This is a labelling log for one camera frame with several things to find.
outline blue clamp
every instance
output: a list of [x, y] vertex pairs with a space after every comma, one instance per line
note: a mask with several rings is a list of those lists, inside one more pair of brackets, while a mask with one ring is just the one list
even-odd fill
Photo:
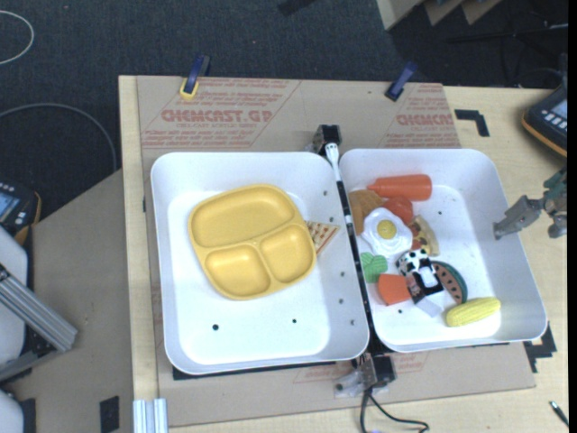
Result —
[[388, 99], [392, 99], [393, 101], [397, 101], [398, 97], [400, 97], [400, 94], [403, 92], [404, 89], [403, 87], [408, 82], [408, 80], [413, 76], [416, 70], [417, 65], [414, 62], [409, 61], [405, 65], [405, 68], [403, 69], [403, 72], [401, 73], [400, 77], [395, 82], [390, 84], [389, 89], [385, 91], [385, 97], [387, 97]]
[[180, 96], [183, 99], [190, 100], [195, 97], [198, 90], [198, 77], [206, 74], [208, 70], [208, 63], [210, 58], [208, 56], [198, 54], [195, 57], [195, 62], [192, 64], [192, 69], [180, 86]]

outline gray carpet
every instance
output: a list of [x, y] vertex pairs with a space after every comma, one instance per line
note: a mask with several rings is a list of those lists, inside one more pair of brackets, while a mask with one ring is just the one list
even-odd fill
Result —
[[[376, 0], [0, 0], [35, 31], [21, 58], [0, 64], [0, 176], [37, 190], [43, 215], [112, 171], [93, 116], [120, 161], [119, 75], [185, 76], [195, 53], [214, 77], [395, 79], [408, 60], [415, 81], [553, 88], [567, 31], [448, 43], [455, 36], [518, 32], [567, 22], [568, 0], [505, 0], [476, 24], [460, 9], [432, 27], [422, 6], [389, 32]], [[29, 40], [26, 25], [0, 14], [0, 62]]]

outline black device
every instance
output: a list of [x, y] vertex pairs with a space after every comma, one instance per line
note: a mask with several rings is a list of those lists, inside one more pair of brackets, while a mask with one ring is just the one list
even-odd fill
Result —
[[521, 123], [540, 142], [567, 157], [567, 93], [564, 87], [529, 107]]
[[23, 244], [28, 228], [40, 219], [41, 199], [36, 192], [0, 176], [0, 226]]

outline white tray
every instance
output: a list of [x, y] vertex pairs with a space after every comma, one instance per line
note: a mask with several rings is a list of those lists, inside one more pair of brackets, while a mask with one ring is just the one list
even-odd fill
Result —
[[[469, 299], [497, 297], [499, 313], [463, 327], [448, 327], [444, 313], [430, 318], [410, 300], [386, 306], [376, 284], [367, 284], [379, 339], [399, 352], [485, 345], [539, 338], [547, 324], [545, 308], [517, 234], [495, 240], [493, 222], [508, 208], [490, 159], [474, 150], [352, 150], [340, 162], [347, 191], [366, 189], [378, 177], [425, 173], [433, 181], [429, 200], [414, 203], [436, 234], [440, 255], [465, 279]], [[357, 236], [361, 252], [370, 247]], [[389, 271], [395, 273], [394, 264]], [[449, 294], [435, 294], [444, 309]]]
[[[304, 280], [269, 296], [228, 299], [203, 273], [188, 216], [219, 192], [268, 183], [307, 221], [339, 225]], [[172, 364], [209, 374], [350, 360], [369, 329], [334, 174], [310, 152], [173, 152], [151, 170], [164, 340]]]

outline cable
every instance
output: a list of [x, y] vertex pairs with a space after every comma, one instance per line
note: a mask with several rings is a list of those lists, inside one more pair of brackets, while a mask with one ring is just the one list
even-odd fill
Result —
[[537, 68], [518, 74], [516, 77], [509, 81], [506, 87], [522, 87], [522, 85], [520, 85], [521, 80], [525, 77], [533, 76], [535, 74], [547, 74], [549, 76], [557, 77], [560, 82], [563, 81], [563, 75], [559, 70], [555, 70], [553, 68]]
[[18, 53], [16, 56], [13, 56], [12, 58], [10, 58], [8, 60], [0, 61], [0, 66], [2, 66], [3, 64], [8, 64], [9, 62], [16, 61], [18, 58], [21, 58], [24, 54], [26, 54], [26, 52], [30, 49], [30, 47], [32, 47], [32, 44], [34, 43], [34, 28], [32, 27], [32, 24], [30, 24], [28, 22], [28, 20], [24, 19], [19, 14], [11, 13], [11, 12], [5, 11], [5, 10], [0, 10], [0, 14], [6, 14], [8, 16], [12, 16], [16, 19], [19, 19], [20, 21], [23, 21], [28, 26], [28, 29], [30, 30], [30, 41], [28, 42], [28, 45], [26, 46], [26, 48], [24, 48], [22, 51], [20, 51], [20, 53]]
[[86, 112], [84, 112], [84, 111], [82, 111], [76, 107], [62, 105], [59, 103], [34, 103], [31, 105], [18, 106], [18, 107], [15, 107], [13, 109], [8, 109], [7, 111], [0, 113], [0, 119], [2, 119], [3, 117], [6, 117], [7, 115], [14, 114], [14, 113], [21, 112], [21, 111], [25, 111], [28, 109], [33, 109], [35, 107], [56, 107], [59, 109], [66, 109], [66, 110], [75, 112], [75, 113], [80, 114], [80, 115], [84, 116], [85, 118], [87, 118], [90, 122], [92, 122], [100, 130], [100, 132], [102, 132], [106, 141], [108, 142], [108, 146], [110, 147], [110, 152], [112, 153], [113, 173], [118, 169], [118, 164], [116, 161], [116, 150], [114, 149], [114, 144], [112, 142], [112, 139], [110, 138], [110, 135], [106, 132], [105, 128], [92, 115], [89, 115]]
[[374, 397], [372, 396], [372, 388], [369, 388], [368, 390], [365, 390], [364, 393], [362, 394], [362, 402], [361, 402], [361, 416], [360, 416], [360, 422], [361, 422], [361, 431], [362, 433], [367, 433], [367, 430], [364, 426], [364, 416], [365, 416], [365, 412], [367, 410], [367, 404], [369, 403], [369, 400], [371, 400], [373, 402], [373, 404], [375, 406], [377, 406], [377, 409], [379, 409], [383, 414], [385, 414], [389, 419], [394, 420], [396, 422], [400, 422], [400, 423], [409, 423], [412, 425], [420, 425], [422, 428], [418, 431], [418, 433], [425, 433], [426, 431], [429, 430], [429, 426], [427, 423], [425, 423], [424, 421], [421, 420], [406, 420], [406, 419], [398, 419], [397, 417], [393, 417], [392, 415], [390, 415], [387, 411], [385, 411], [382, 406], [377, 402], [377, 400], [374, 399]]

